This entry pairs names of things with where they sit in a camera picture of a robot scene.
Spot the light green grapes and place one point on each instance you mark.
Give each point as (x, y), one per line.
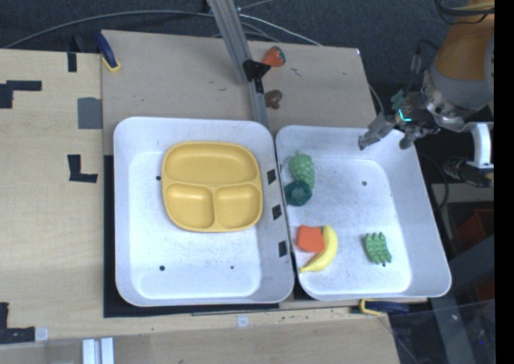
(302, 167)

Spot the brown cardboard board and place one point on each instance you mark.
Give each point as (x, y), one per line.
(180, 81)

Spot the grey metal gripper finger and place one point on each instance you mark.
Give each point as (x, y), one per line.
(375, 131)
(410, 138)

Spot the white plastic tray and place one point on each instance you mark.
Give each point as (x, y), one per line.
(192, 266)
(361, 209)

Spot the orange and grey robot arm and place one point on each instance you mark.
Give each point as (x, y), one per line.
(462, 53)

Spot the black cylinder on white bracket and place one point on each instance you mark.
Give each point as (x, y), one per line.
(482, 141)

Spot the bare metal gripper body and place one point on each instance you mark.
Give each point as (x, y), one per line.
(441, 115)

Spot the yellow divided plate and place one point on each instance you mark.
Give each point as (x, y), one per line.
(210, 177)

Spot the green ridged toy vegetable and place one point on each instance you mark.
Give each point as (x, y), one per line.
(377, 249)

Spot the orange wedge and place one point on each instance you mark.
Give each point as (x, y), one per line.
(308, 238)

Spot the dark green broccoli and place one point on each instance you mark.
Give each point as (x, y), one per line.
(298, 193)

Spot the yellow banana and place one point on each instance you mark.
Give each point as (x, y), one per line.
(329, 252)

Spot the orange toy carrot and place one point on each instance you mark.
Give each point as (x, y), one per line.
(274, 56)

